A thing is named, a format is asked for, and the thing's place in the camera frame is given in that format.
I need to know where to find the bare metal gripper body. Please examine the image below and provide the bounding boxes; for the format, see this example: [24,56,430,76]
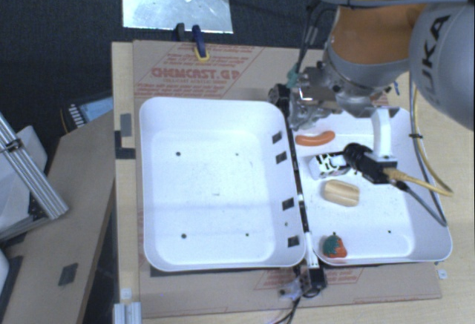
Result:
[298,65,374,119]

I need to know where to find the orange sausage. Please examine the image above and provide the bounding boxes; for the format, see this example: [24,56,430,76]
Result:
[295,130,336,148]

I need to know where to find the white carton with black print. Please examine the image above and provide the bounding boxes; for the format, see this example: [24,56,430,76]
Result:
[307,152,352,181]

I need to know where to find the tan bread roll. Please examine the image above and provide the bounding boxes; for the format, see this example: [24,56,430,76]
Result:
[320,179,361,208]

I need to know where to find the brown cardboard board, red print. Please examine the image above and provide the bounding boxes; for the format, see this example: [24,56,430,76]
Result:
[131,39,443,320]

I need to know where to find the white plastic tray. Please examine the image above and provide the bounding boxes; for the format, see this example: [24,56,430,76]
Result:
[295,103,454,267]
[138,96,308,273]

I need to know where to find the red and green strawberry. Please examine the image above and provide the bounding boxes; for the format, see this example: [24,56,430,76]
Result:
[321,232,349,259]

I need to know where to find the black block with thin wires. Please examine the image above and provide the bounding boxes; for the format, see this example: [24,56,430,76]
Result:
[268,83,291,108]
[299,265,328,298]

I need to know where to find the black cylinder on white bracket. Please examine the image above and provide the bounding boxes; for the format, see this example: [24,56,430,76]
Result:
[343,105,400,185]

